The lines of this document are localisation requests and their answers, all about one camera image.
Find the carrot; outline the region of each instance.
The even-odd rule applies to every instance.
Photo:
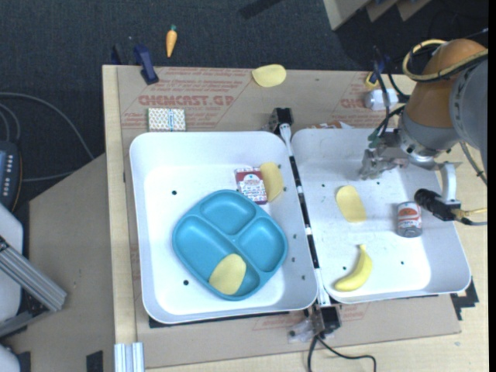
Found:
[[[165,48],[167,50],[167,58],[171,57],[172,50],[174,49],[174,46],[176,45],[176,41],[177,41],[176,26],[171,25],[170,30],[167,32],[167,35],[165,36]]]

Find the banana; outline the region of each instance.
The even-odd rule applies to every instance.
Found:
[[[365,281],[367,281],[368,277],[370,276],[370,273],[372,272],[372,259],[369,257],[367,251],[365,250],[364,244],[361,244],[359,247],[360,258],[358,259],[358,263],[350,274],[339,279],[334,284],[334,288],[337,291],[355,291],[363,284],[365,284]]]

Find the wooden table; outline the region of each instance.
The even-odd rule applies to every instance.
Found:
[[[126,73],[136,75],[136,67],[115,67],[104,66],[102,69],[104,85],[105,103],[105,135],[106,135],[106,158],[108,171],[108,206],[112,248],[112,279],[114,298],[114,323],[115,342],[134,343],[138,340],[138,329],[136,324],[135,295],[133,293],[133,277],[131,251],[129,248],[129,216],[128,204],[126,200],[126,185],[123,181],[122,173],[125,169],[126,156],[123,153],[122,143],[122,121],[121,104],[123,103],[122,93],[119,93],[119,84],[122,83],[122,76]],[[177,73],[179,69],[166,68],[160,72],[160,78],[167,78],[171,73]],[[185,69],[191,74],[195,69]],[[225,73],[236,73],[236,70],[227,70]],[[229,99],[230,107],[223,112],[222,119],[226,120],[222,126],[217,122],[210,126],[209,130],[236,130],[239,129],[242,118],[234,114],[236,104],[249,103],[250,95],[253,101],[264,101],[265,107],[253,108],[250,114],[253,125],[246,129],[255,129],[267,117],[272,110],[271,102],[280,104],[287,102],[288,90],[276,88],[260,90],[247,77],[249,71],[239,70],[241,83],[236,94],[236,89],[226,90],[225,96],[236,94],[233,99]],[[311,72],[295,71],[288,72],[287,86],[293,87],[293,92],[298,94],[295,103],[301,104],[299,98],[306,98],[306,110],[299,112],[294,109],[295,123],[299,126],[307,126],[311,120],[327,120],[332,118],[329,112],[334,105],[339,105],[346,114],[339,115],[337,119],[343,121],[348,119],[349,124],[356,125],[363,123],[363,126],[370,124],[363,120],[363,115],[375,117],[360,106],[360,93],[363,92],[361,84],[365,74],[352,72]],[[413,83],[403,77],[397,77],[397,84],[405,91],[412,90]],[[127,92],[133,92],[130,85]],[[337,95],[337,102],[334,103],[330,95]],[[322,102],[328,99],[328,108],[322,106]],[[471,166],[466,162],[459,147],[446,155],[451,161],[464,161],[457,169],[458,177],[458,199],[462,201],[464,209],[475,209],[487,205],[487,187],[475,178]],[[353,347],[343,347],[339,350],[349,355],[371,354],[377,359],[378,370],[488,370],[488,314],[487,314],[487,227],[486,226],[462,226],[456,225],[463,247],[467,254],[467,259],[473,273],[475,288],[479,297],[479,302],[475,308],[466,308],[462,311],[463,321],[461,321],[461,333],[429,337],[421,339],[408,339],[401,341],[388,341],[386,343],[364,344]],[[208,342],[208,337],[196,338]],[[160,367],[153,370],[174,370],[187,371],[198,370],[219,371],[219,370],[306,370],[306,352],[295,351],[270,356],[250,356],[234,360],[219,360],[215,362],[189,365],[177,365],[173,367]],[[349,361],[336,358],[327,350],[316,350],[313,364],[314,370],[332,369],[334,370],[372,370],[369,360]]]

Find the soda can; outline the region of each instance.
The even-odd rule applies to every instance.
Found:
[[[398,235],[412,238],[421,234],[422,217],[419,205],[414,201],[402,202],[398,205]]]

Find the blue plate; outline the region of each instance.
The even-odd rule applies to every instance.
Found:
[[[233,190],[211,193],[183,215],[172,232],[172,246],[200,282],[230,301],[257,292],[288,253],[281,227],[259,205]],[[211,286],[208,279],[231,253],[243,258],[246,273],[238,291],[228,295]]]

